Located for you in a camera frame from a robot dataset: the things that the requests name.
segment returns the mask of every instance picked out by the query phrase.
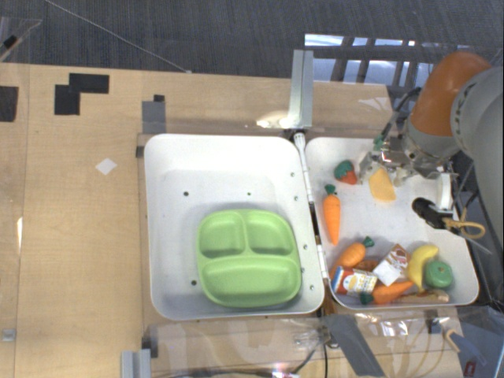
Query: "green vegetable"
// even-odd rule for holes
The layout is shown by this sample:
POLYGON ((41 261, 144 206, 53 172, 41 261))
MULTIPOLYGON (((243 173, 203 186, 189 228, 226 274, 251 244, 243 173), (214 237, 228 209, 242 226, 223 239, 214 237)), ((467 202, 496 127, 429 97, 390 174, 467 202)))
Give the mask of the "green vegetable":
POLYGON ((434 288, 448 287, 454 281, 451 267, 443 261, 431 261, 425 266, 425 283, 434 288))

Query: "yellow banana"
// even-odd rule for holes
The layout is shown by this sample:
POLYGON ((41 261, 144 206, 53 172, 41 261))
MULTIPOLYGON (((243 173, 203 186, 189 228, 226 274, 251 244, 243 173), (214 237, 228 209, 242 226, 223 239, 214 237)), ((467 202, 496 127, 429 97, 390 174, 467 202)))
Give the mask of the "yellow banana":
POLYGON ((435 257, 438 254, 438 247, 435 245, 422 245, 419 246, 411 254, 411 259, 408 263, 408 279, 413 281, 417 287, 418 291, 421 293, 424 291, 422 287, 422 280, 424 277, 424 266, 425 263, 435 257))

